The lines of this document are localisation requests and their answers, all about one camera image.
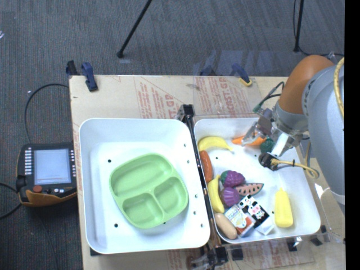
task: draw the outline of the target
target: green plate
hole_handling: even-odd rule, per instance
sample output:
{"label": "green plate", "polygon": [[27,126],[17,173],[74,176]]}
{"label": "green plate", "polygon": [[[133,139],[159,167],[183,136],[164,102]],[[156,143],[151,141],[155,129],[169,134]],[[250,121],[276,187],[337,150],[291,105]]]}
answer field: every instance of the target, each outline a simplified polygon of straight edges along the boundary
{"label": "green plate", "polygon": [[188,204],[182,178],[165,157],[156,153],[118,166],[110,175],[110,191],[127,220],[142,229],[165,223]]}

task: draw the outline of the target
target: carrot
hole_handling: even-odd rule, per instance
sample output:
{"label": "carrot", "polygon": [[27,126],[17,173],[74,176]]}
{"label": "carrot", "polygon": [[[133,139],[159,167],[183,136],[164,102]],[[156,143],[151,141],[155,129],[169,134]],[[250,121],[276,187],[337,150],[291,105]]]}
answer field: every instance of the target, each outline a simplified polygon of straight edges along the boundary
{"label": "carrot", "polygon": [[[243,138],[244,138],[244,136],[237,137],[237,138],[234,138],[231,142],[234,143],[234,144],[241,145],[241,141],[242,141]],[[252,142],[250,144],[247,144],[247,145],[258,146],[258,145],[261,145],[265,141],[266,141],[266,138],[258,137],[254,142]]]}
{"label": "carrot", "polygon": [[206,183],[209,183],[213,179],[212,162],[210,161],[209,154],[205,150],[200,151],[199,155],[202,163],[202,169],[204,171],[205,181]]}

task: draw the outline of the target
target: gray carpet floor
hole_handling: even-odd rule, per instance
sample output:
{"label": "gray carpet floor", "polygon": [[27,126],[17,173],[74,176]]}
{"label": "gray carpet floor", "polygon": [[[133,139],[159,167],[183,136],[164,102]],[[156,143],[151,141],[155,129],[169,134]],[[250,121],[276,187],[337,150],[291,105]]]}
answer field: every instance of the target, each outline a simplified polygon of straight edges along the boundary
{"label": "gray carpet floor", "polygon": [[[153,0],[124,50],[147,0],[0,0],[0,182],[12,187],[28,143],[72,140],[66,65],[95,74],[288,76],[308,54],[339,61],[345,51],[345,0]],[[19,203],[0,185],[0,215]],[[82,269],[76,199],[19,207],[0,219],[0,269]]]}

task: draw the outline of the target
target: purple toy vegetable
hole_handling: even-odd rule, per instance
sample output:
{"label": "purple toy vegetable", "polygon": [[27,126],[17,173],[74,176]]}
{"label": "purple toy vegetable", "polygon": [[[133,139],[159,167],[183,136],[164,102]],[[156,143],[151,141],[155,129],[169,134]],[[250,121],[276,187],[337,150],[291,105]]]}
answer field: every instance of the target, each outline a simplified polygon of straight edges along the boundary
{"label": "purple toy vegetable", "polygon": [[227,170],[220,176],[221,183],[224,187],[235,187],[245,182],[245,177],[236,171]]}
{"label": "purple toy vegetable", "polygon": [[220,191],[220,199],[225,206],[231,207],[240,202],[240,194],[232,187],[225,187]]}

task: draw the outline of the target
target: sausage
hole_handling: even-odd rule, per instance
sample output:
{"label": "sausage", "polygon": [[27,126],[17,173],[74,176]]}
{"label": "sausage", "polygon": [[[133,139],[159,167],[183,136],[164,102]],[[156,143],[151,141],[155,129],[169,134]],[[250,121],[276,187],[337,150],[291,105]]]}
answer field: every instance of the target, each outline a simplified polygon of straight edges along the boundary
{"label": "sausage", "polygon": [[209,154],[202,150],[199,152],[202,168],[204,170],[205,181],[209,183],[213,179],[213,166]]}
{"label": "sausage", "polygon": [[220,228],[220,230],[225,234],[229,239],[236,239],[237,232],[235,226],[231,223],[227,217],[222,213],[215,213],[215,223]]}

